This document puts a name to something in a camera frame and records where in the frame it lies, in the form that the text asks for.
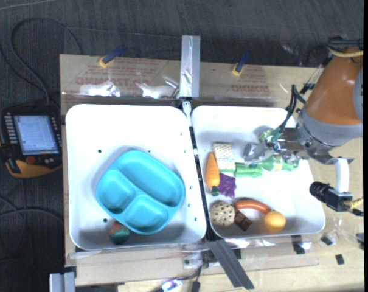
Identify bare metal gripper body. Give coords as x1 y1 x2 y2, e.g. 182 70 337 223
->
274 127 335 164

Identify cream toy waffle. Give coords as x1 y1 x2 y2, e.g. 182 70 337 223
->
212 142 237 173

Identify white plastic tray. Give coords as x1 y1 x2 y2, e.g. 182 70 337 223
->
64 103 207 251
190 105 327 240

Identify purple toy grapes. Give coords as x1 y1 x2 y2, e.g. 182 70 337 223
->
217 173 237 200

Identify orange toy carrot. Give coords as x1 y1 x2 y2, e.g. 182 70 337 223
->
205 152 221 197

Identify orange toy sausage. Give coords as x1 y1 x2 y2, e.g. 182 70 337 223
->
234 198 273 215

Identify yellow toy lemon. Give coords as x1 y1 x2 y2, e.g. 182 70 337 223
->
263 210 287 234

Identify brown toy chocolate piece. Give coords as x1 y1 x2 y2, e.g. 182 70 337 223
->
234 210 253 232

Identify beige toy biscuit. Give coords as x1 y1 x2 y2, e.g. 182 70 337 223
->
209 201 236 228

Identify blue divided plate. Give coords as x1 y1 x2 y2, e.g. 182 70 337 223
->
95 150 186 235

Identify brown cardboard board, red print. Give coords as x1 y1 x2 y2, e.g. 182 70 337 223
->
59 53 364 287

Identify red and green toy strawberry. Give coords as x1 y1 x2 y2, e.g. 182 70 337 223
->
108 221 131 245

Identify black cylinder on white bracket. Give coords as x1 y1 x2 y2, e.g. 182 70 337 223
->
309 156 355 212

